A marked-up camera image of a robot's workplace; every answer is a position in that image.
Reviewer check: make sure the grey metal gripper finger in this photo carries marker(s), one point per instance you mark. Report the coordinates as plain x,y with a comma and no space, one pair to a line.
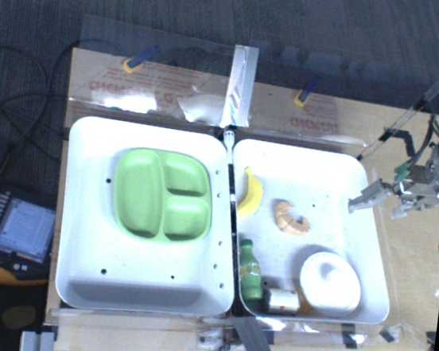
401,208
369,196

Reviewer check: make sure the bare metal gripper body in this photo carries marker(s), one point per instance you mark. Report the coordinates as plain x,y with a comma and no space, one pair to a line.
426,190

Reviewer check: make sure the white plastic tray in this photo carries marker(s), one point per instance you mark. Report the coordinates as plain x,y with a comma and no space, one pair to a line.
88,193
334,186

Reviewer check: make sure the tan croissant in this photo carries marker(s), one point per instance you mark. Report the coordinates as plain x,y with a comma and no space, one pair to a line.
284,217

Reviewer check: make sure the white bowl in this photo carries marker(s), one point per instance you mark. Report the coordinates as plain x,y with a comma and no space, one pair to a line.
330,281

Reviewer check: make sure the yellow banana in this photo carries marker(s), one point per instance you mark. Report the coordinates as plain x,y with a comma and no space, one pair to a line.
254,193

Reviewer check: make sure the silver can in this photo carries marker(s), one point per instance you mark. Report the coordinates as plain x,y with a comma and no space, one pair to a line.
283,301

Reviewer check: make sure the green bottle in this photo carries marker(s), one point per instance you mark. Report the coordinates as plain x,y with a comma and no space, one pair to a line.
251,273

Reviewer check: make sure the thin black and white rod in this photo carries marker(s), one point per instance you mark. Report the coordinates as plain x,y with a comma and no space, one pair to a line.
228,144

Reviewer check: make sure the green divided plate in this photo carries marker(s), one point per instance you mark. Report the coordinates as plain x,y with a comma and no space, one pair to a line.
141,192

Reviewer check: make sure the brown cardboard board red print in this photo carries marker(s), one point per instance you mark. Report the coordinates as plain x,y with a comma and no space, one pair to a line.
95,86

